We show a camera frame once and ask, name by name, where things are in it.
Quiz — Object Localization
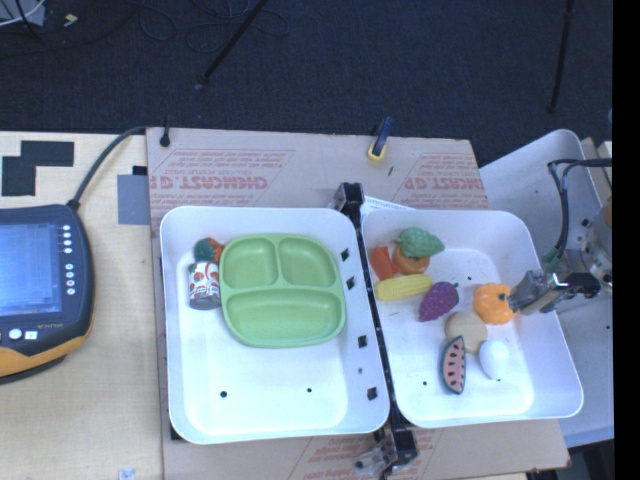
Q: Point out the red strawberry with green top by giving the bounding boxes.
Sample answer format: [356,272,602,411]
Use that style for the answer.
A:
[192,237,225,265]

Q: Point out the watermelon slice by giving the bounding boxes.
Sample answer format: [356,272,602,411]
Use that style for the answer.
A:
[440,335,468,396]

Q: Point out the orange carrot piece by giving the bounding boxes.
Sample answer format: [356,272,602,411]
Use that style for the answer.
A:
[369,245,400,281]

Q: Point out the brown cardboard board red print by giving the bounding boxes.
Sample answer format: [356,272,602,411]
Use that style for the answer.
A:
[144,126,572,480]

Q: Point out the orange round fruit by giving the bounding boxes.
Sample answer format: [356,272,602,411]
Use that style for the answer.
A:
[391,244,432,276]

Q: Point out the yellow corn cob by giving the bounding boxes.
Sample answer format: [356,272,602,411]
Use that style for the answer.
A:
[373,273,434,303]

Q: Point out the white plastic tray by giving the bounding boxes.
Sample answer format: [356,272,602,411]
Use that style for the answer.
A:
[158,205,392,446]
[359,208,585,430]

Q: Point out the black block with thin wires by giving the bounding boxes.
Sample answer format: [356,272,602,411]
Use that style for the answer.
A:
[332,181,366,213]
[373,425,421,475]

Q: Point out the purple grapes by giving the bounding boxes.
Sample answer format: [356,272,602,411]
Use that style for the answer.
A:
[418,281,461,323]

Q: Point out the green leafy vegetable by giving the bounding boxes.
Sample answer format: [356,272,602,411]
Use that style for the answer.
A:
[396,226,446,260]

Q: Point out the red and white small can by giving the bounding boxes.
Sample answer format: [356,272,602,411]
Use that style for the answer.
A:
[187,260,223,311]

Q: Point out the white egg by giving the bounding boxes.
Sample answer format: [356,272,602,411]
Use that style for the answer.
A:
[478,338,512,381]

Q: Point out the beige round biscuit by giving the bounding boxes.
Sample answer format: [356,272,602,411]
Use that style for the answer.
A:
[444,310,489,355]

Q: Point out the thin black and white rod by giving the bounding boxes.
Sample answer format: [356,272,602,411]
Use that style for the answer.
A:
[346,201,409,434]

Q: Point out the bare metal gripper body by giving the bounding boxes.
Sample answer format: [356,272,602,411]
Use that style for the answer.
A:
[569,206,614,283]

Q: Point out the orange bell pepper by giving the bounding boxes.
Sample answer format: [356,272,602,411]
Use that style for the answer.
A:
[472,282,517,326]

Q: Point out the green divided plate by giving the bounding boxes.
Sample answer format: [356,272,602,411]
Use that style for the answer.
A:
[218,233,348,349]

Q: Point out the black cylinder on white bracket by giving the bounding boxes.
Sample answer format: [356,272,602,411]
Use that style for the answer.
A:
[551,271,602,300]

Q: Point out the white paper sheet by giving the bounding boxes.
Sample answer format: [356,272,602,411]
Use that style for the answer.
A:
[361,195,417,215]

